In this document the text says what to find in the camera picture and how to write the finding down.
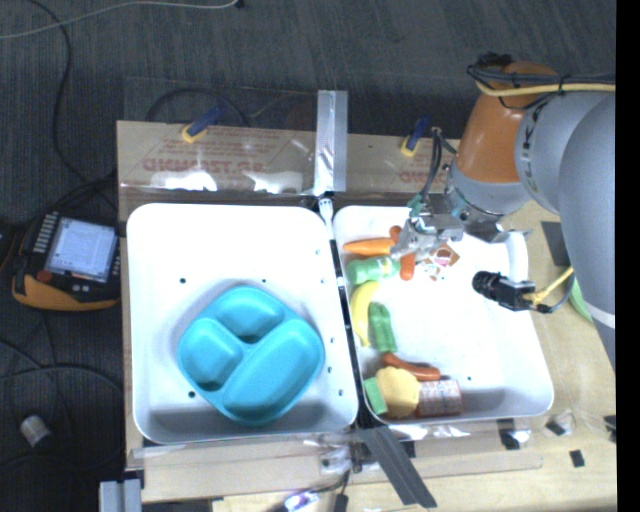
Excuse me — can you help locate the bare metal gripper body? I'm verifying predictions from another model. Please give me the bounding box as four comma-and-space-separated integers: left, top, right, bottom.
410, 192, 504, 244

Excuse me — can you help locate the orange and white carton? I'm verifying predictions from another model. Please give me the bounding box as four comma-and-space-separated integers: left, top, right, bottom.
416, 241, 462, 283

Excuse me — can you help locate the orange sausage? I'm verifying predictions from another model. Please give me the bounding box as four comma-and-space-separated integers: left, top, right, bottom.
388, 224, 417, 282
381, 351, 442, 383

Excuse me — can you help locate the orange carrot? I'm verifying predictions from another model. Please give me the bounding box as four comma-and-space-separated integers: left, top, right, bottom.
342, 237, 397, 258

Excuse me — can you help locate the green bottle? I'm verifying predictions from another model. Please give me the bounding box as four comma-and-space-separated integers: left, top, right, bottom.
345, 255, 401, 287

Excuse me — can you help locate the yellow banana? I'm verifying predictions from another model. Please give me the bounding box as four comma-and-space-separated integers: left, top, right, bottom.
348, 279, 381, 348

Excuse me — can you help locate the green cucumber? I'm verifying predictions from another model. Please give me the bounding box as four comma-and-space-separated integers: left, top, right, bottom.
367, 301, 399, 354

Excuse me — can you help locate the white plastic tray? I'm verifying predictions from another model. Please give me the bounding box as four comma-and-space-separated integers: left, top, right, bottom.
125, 202, 361, 446
331, 204, 556, 428

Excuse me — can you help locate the yellow toy bread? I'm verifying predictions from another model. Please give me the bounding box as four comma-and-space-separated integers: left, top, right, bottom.
375, 365, 422, 420

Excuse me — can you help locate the orange can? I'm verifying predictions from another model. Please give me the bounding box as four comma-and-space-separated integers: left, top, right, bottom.
413, 378, 464, 419

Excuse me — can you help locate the green block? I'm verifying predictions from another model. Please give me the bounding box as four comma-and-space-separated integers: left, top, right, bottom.
362, 376, 390, 417

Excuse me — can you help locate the blue divided plate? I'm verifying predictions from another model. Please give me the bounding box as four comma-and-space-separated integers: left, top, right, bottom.
176, 284, 327, 428

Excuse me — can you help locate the brown cardboard board red print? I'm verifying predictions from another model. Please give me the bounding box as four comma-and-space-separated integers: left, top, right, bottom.
115, 119, 566, 504

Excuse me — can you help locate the grey metal cylinder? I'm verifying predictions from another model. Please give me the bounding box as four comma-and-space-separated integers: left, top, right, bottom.
19, 414, 54, 448

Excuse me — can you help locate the black cylinder on white bracket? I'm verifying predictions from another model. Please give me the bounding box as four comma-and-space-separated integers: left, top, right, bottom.
471, 230, 538, 313

